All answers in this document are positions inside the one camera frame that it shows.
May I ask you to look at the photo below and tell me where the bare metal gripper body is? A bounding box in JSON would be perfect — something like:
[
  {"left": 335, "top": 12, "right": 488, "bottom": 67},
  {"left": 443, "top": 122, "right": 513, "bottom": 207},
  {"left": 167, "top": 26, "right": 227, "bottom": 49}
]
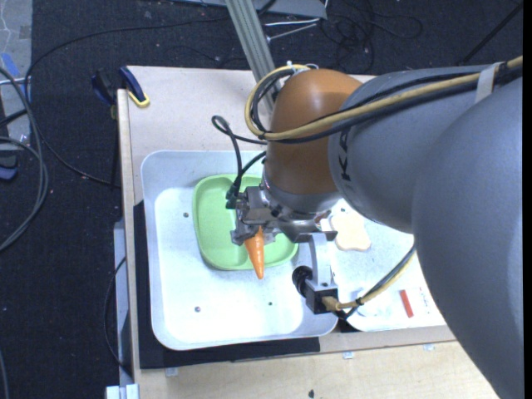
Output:
[{"left": 235, "top": 185, "right": 330, "bottom": 240}]

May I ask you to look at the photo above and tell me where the orange toy carrot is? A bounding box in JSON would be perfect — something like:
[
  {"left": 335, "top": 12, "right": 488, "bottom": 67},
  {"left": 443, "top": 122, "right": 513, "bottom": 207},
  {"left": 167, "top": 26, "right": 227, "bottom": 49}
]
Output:
[{"left": 244, "top": 225, "right": 266, "bottom": 281}]

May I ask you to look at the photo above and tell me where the green divided plate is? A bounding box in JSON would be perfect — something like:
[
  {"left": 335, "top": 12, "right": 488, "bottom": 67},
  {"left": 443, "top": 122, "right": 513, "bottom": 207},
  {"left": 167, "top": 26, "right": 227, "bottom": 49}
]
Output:
[{"left": 191, "top": 174, "right": 300, "bottom": 272}]

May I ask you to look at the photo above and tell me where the white plastic tray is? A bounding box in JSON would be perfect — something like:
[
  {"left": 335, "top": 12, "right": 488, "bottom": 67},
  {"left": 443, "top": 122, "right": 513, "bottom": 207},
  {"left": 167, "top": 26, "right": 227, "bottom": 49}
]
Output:
[
  {"left": 327, "top": 197, "right": 448, "bottom": 333},
  {"left": 140, "top": 150, "right": 339, "bottom": 352}
]

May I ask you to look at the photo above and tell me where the beige bread slice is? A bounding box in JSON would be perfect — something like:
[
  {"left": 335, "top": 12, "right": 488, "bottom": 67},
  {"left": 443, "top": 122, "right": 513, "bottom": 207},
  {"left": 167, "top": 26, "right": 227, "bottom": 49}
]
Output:
[{"left": 330, "top": 209, "right": 372, "bottom": 253}]

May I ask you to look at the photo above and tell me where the pale wood board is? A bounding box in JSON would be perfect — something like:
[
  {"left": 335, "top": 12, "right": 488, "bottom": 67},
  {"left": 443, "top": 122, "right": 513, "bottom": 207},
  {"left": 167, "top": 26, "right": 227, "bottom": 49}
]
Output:
[{"left": 117, "top": 65, "right": 458, "bottom": 386}]

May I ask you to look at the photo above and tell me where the red rectangular stick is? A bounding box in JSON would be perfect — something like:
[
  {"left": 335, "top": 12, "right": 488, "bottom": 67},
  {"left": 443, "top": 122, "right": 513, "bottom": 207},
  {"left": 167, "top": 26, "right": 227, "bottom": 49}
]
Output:
[{"left": 399, "top": 289, "right": 415, "bottom": 319}]

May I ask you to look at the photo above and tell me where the black cylinder on white bracket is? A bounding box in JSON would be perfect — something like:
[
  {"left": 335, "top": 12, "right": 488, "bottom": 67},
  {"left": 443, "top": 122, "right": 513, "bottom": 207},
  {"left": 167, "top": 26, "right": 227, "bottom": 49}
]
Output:
[{"left": 291, "top": 230, "right": 340, "bottom": 316}]

